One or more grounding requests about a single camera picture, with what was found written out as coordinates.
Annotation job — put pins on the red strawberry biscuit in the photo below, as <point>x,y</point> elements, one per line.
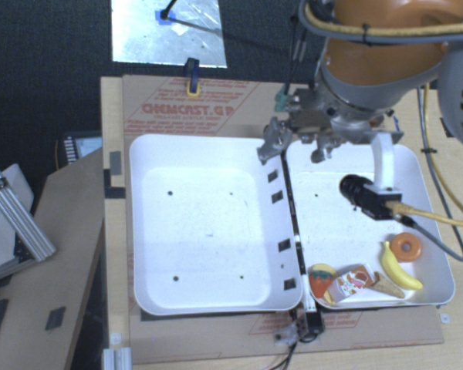
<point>319,281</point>

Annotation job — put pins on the black cylinder on white bracket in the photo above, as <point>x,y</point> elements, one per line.
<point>374,191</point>

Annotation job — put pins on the white and brown carton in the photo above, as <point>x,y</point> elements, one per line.
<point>351,283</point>

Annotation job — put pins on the brown cardboard board red print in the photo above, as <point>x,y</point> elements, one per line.
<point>200,114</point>

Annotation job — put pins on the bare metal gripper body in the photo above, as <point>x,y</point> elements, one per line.
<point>312,114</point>

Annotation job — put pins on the white plastic tray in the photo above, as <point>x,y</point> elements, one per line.
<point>200,226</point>
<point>347,229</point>

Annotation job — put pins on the thin black and white rod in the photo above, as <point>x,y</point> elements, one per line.
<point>293,214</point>

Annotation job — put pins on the yellow banana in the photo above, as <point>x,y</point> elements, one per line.
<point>397,270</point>

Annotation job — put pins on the brown pizza slice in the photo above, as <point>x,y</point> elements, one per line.
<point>387,286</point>

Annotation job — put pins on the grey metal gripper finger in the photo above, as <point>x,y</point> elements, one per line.
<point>272,143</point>
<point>324,149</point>

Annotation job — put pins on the orange doughnut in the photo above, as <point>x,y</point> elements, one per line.
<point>406,247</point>

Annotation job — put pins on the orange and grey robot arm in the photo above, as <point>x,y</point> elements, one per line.
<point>389,33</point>

